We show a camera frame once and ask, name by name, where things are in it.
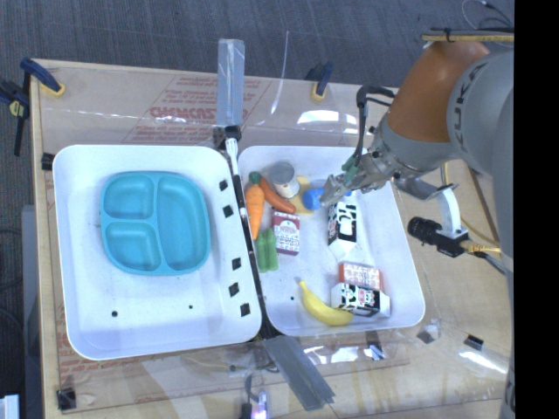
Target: blue plate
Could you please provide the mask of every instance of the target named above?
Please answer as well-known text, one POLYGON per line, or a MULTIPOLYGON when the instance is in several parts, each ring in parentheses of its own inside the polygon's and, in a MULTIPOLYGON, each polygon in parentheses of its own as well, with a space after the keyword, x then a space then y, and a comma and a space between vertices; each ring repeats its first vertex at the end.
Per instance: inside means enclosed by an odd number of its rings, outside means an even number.
POLYGON ((200 268, 210 254, 204 195, 182 175, 114 175, 103 187, 100 205, 105 253, 123 271, 183 274, 200 268))

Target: carrot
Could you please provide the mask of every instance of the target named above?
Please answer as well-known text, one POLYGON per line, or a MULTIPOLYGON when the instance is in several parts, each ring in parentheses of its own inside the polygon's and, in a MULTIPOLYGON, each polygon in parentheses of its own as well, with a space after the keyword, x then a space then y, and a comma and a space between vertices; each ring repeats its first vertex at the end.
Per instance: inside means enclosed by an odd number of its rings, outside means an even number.
POLYGON ((260 187, 261 178, 258 172, 251 172, 248 178, 252 185, 245 192, 246 212, 248 213, 252 240, 256 240, 259 236, 260 224, 264 215, 264 190, 260 187))
POLYGON ((270 183, 262 175, 260 176, 260 187, 264 191, 264 198, 270 203, 277 211, 282 211, 287 214, 294 214, 297 210, 288 200, 282 198, 271 186, 270 183))

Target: banana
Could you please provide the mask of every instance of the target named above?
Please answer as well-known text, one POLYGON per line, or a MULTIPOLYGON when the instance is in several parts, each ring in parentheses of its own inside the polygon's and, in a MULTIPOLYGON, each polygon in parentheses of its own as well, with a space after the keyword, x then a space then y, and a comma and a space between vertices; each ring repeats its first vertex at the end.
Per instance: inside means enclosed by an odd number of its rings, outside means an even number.
POLYGON ((309 290, 305 281, 299 281, 299 286, 303 290, 303 305, 316 319, 330 326, 347 325, 353 319, 353 313, 326 305, 309 290))

